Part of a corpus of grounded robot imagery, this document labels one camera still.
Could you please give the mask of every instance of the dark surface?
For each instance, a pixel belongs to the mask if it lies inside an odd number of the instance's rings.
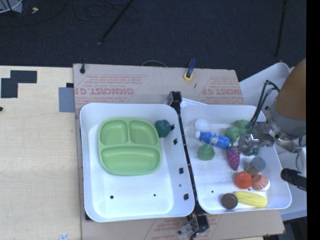
[[[235,70],[241,81],[282,61],[306,57],[307,0],[23,0],[0,13],[0,65],[74,63]],[[161,66],[148,63],[146,66]]]

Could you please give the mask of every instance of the black pole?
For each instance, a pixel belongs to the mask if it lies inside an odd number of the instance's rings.
[[[126,6],[123,8],[123,10],[120,12],[120,14],[118,15],[118,17],[114,20],[114,22],[111,24],[111,26],[108,28],[108,30],[104,33],[104,35],[99,39],[98,45],[101,45],[107,35],[110,33],[110,31],[114,28],[114,26],[118,23],[118,21],[121,19],[121,17],[125,14],[125,12],[127,11],[127,9],[129,8],[129,6],[133,3],[134,0],[130,0]]]
[[[279,53],[279,47],[280,47],[280,42],[281,42],[281,37],[282,37],[282,30],[283,30],[284,21],[285,21],[285,13],[286,13],[286,8],[287,8],[287,2],[288,2],[288,0],[283,0],[281,21],[280,21],[280,29],[279,29],[279,34],[278,34],[278,41],[277,41],[276,49],[275,49],[275,53],[274,53],[275,57],[278,56],[278,53]]]

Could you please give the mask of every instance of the white ball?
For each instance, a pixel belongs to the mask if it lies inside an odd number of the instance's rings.
[[[201,133],[209,133],[211,131],[211,125],[208,120],[199,118],[194,122],[194,128]]]

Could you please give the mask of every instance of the pink seashell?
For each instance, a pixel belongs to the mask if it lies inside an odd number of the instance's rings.
[[[262,175],[262,174],[256,174],[253,177],[253,183],[252,186],[255,190],[258,191],[267,191],[268,188],[270,187],[270,181],[269,179]]]

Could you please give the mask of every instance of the white cable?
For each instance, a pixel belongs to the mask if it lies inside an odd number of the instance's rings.
[[[23,1],[23,0],[20,0],[15,6],[11,7],[11,9],[16,8],[18,5],[21,4],[22,1]],[[0,14],[5,13],[5,12],[9,12],[9,11],[11,11],[11,9],[9,8],[9,9],[5,9],[5,10],[1,10],[1,11],[0,11]]]

